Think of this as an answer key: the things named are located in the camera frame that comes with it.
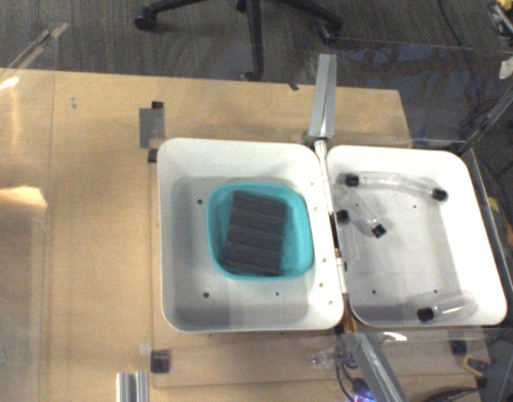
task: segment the white bin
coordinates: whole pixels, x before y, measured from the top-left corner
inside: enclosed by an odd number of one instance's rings
[[[381,239],[362,238],[362,258],[348,264],[357,318],[378,327],[495,325],[505,297],[466,166],[446,152],[336,147],[329,173],[376,171],[434,180],[449,192],[437,207],[402,193],[369,193],[387,216]],[[172,139],[158,153],[162,223],[162,307],[185,332],[320,330],[335,326],[343,298],[317,157],[307,147],[264,142]],[[212,263],[206,200],[232,181],[283,183],[300,193],[310,216],[314,265],[288,281],[228,278]],[[420,323],[410,300],[433,291],[467,291],[478,302],[468,317]]]

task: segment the office chair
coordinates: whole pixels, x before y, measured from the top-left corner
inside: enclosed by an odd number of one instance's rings
[[[161,0],[141,8],[141,11],[135,18],[135,25],[140,30],[150,30],[156,25],[156,16],[160,12],[180,8],[193,3],[204,2],[206,0]],[[241,75],[242,80],[260,80],[264,74],[264,49],[262,41],[262,18],[260,12],[260,0],[238,0],[236,9],[241,13],[246,13],[249,20],[250,41],[252,44],[252,55],[254,71],[246,72]],[[327,44],[330,39],[337,36],[343,22],[335,14],[327,11],[318,4],[310,0],[276,0],[290,5],[303,12],[326,22],[320,30],[320,36]]]

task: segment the transparent tubing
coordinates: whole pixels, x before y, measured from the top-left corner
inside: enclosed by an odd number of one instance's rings
[[[397,173],[359,172],[343,173],[338,183],[348,188],[387,188],[400,192],[425,196],[436,201],[448,199],[448,193],[428,178],[404,176]]]
[[[340,250],[345,255],[346,259],[359,260],[360,250],[358,249],[357,236],[355,235],[355,226],[349,220],[349,213],[347,210],[339,210],[336,212],[336,221],[338,223],[338,241],[340,243]]]
[[[469,317],[477,309],[477,302],[468,291],[453,292],[432,298],[430,294],[418,295],[413,306],[420,322],[454,320],[457,317]]]

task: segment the gray carpet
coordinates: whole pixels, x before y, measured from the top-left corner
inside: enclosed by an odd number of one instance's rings
[[[59,41],[59,70],[237,79],[252,68],[247,22],[233,9],[236,0],[213,0],[179,8],[160,14],[156,31],[137,30],[133,26],[136,10],[154,1],[0,0],[0,66],[9,64],[48,24],[67,22],[70,28]],[[487,3],[494,0],[441,0],[457,38],[441,16],[436,0],[314,1],[343,17],[344,39],[500,49],[485,10]],[[319,24],[269,0],[263,1],[262,13],[263,81],[313,82],[316,57],[328,51],[315,33]],[[348,52],[344,43],[347,41],[335,44],[333,51]],[[499,62],[496,57],[489,64],[496,67]],[[340,70],[340,85],[369,86],[369,82],[366,76],[352,79],[350,71]],[[401,85],[398,89],[405,94],[410,86]],[[480,98],[495,97],[494,92],[484,95]],[[455,111],[444,120],[443,111],[448,106],[437,107],[441,100],[437,95],[429,99],[429,106],[422,106],[418,100],[406,103],[409,123],[413,131],[418,131],[413,134],[421,134],[427,127],[431,130],[429,136],[450,137],[447,130],[454,128]],[[454,102],[458,101],[459,97],[454,97]],[[470,108],[465,106],[459,111],[467,114]],[[513,161],[513,131],[506,133],[502,125],[484,139],[486,151],[496,150],[496,158],[485,153],[487,165],[493,169]],[[504,192],[505,210],[513,223],[513,166],[496,181]]]

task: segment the teal bowl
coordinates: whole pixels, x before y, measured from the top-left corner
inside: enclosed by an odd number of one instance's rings
[[[243,191],[277,199],[286,203],[284,240],[280,270],[277,276],[234,274],[221,263],[228,235],[233,192]],[[314,245],[305,200],[293,189],[272,183],[225,183],[208,198],[207,226],[212,262],[224,275],[250,281],[277,281],[302,276],[314,261]]]

